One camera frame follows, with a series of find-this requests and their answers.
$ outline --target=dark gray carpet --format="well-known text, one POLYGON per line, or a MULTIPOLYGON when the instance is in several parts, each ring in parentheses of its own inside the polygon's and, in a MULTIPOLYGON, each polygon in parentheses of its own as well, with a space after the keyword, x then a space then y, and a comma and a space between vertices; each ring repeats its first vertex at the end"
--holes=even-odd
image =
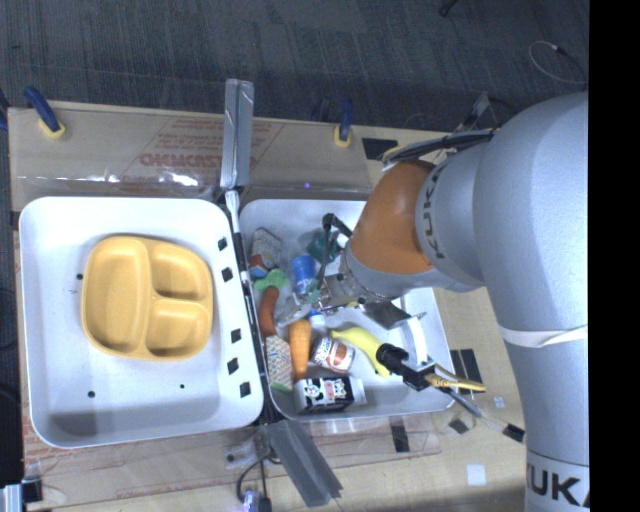
MULTIPOLYGON (((589 72, 587 0, 4 0, 0 87, 47 97, 222 111, 227 78, 255 84, 255 115, 310 119, 350 97, 355 124, 453 130, 479 94, 502 124, 575 92, 589 72), (540 71, 529 55, 532 48, 540 71)), ((15 289, 6 134, 0 134, 0 486, 20 478, 15 289)))

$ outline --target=white band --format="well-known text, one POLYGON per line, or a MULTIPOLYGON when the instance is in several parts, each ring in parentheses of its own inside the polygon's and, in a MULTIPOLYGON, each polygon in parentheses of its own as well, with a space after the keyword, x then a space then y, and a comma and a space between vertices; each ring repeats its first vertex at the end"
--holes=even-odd
POLYGON ((500 327, 500 334, 507 343, 527 348, 541 348, 555 343, 589 338, 589 324, 567 331, 512 331, 500 327))

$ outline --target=white sticker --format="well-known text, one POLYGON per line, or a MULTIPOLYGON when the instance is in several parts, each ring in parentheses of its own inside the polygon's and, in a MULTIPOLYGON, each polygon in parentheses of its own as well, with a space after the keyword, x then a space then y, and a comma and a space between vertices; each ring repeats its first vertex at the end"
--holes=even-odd
POLYGON ((467 464, 467 483, 472 487, 487 485, 484 464, 467 464))

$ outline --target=blue cup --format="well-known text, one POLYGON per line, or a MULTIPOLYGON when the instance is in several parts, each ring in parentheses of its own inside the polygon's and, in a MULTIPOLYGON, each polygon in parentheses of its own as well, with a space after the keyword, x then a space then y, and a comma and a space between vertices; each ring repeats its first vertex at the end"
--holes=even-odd
POLYGON ((296 292, 307 293, 307 286, 316 278, 316 260, 310 254, 296 256, 291 260, 291 270, 296 278, 296 292))

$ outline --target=can with label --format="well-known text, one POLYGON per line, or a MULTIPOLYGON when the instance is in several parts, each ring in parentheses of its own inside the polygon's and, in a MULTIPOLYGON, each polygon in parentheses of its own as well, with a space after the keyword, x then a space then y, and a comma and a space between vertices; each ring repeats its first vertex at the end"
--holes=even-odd
POLYGON ((323 336, 314 346, 312 360, 322 368, 347 373, 355 355, 355 348, 334 340, 331 336, 323 336))

